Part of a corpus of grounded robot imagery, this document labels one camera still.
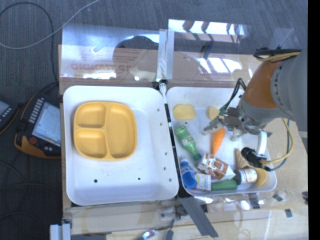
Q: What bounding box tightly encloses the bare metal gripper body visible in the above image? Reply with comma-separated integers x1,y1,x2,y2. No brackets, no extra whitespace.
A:
219,106,266,135

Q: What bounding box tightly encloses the orange toy carrot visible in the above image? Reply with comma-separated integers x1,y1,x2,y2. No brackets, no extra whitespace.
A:
211,127,227,156

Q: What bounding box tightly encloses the yellow toy biscuit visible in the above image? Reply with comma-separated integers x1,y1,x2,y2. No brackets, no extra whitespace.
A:
208,106,222,121
254,167,269,188

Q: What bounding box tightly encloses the tan waffle cone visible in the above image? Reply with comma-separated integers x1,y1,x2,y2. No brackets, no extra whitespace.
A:
234,147,251,170

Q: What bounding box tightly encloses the white plastic tray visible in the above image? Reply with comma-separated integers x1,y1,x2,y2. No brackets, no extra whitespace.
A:
62,84,180,207
165,86,278,198

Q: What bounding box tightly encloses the green plastic bottle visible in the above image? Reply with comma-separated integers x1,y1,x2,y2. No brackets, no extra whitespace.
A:
173,124,202,161

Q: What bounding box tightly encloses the pale yellow toy bread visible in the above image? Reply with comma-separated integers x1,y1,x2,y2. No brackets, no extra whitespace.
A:
172,103,197,121

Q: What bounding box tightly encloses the brown and white carton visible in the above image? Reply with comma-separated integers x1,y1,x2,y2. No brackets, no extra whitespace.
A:
196,152,236,181

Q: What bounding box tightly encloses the white bottle black cap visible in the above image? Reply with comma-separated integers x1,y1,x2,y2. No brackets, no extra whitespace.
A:
233,167,259,186

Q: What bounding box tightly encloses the blue plastic bottle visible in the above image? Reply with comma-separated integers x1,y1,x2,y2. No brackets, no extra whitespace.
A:
179,158,199,191

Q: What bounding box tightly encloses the yellow and white packet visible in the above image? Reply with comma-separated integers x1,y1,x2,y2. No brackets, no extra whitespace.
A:
194,172,213,192

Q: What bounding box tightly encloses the brown cardboard board red print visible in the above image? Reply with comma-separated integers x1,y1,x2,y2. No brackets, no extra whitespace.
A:
57,43,309,236

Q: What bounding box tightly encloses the yellow divided plate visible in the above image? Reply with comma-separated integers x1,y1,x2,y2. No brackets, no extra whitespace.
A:
73,100,138,162

